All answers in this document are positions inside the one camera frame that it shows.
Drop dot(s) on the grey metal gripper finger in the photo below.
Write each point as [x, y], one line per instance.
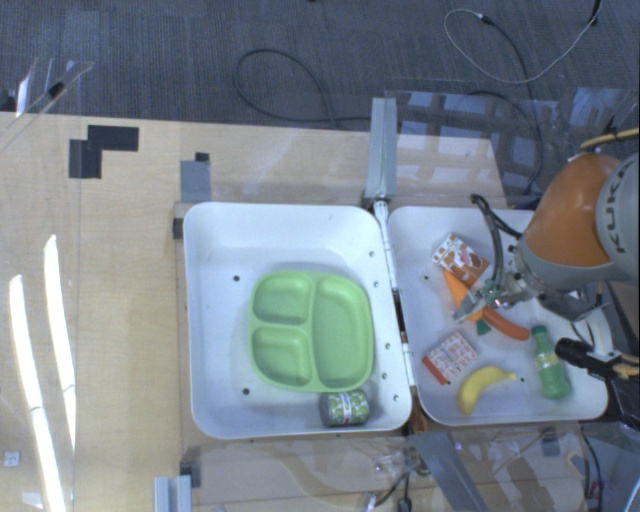
[478, 311]
[464, 305]

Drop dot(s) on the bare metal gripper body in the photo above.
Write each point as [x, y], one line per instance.
[515, 289]

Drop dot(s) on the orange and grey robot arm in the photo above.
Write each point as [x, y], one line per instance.
[570, 220]

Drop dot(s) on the orange carrot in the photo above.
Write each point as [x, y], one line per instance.
[456, 292]

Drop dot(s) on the orange sausage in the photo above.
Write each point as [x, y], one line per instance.
[510, 327]

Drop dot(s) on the white and brown carton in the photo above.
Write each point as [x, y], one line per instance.
[457, 257]

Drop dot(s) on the orange and white packet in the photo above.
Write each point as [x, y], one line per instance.
[452, 356]

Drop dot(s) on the yellow banana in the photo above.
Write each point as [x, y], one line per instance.
[480, 387]

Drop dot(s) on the thin black and white rod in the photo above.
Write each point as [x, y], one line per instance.
[391, 272]

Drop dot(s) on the green bottle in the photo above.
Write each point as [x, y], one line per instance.
[550, 370]

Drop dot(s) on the white plastic tray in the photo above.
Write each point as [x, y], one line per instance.
[220, 300]
[500, 400]

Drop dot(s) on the green divided plate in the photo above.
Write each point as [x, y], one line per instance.
[340, 330]

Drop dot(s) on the green and white can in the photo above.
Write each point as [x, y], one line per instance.
[345, 407]

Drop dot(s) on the black cylinder on white bracket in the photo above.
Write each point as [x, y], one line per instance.
[580, 352]

